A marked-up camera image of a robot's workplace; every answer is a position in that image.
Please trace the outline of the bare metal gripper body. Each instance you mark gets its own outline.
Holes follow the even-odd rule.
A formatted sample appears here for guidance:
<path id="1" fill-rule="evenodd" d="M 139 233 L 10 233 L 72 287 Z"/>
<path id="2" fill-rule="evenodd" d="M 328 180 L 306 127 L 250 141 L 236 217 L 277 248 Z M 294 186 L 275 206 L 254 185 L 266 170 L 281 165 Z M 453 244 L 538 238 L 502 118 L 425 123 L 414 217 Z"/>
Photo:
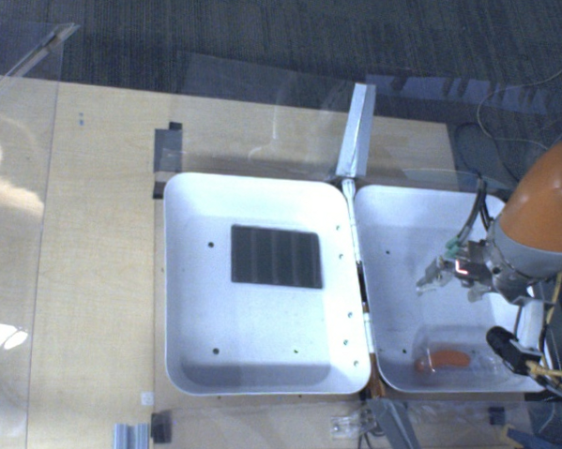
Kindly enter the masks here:
<path id="1" fill-rule="evenodd" d="M 442 256 L 448 265 L 448 282 L 457 279 L 463 288 L 467 289 L 473 281 L 490 286 L 490 292 L 494 292 L 493 273 L 484 259 L 485 242 L 466 241 L 460 243 L 453 239 L 446 246 L 446 252 Z"/>

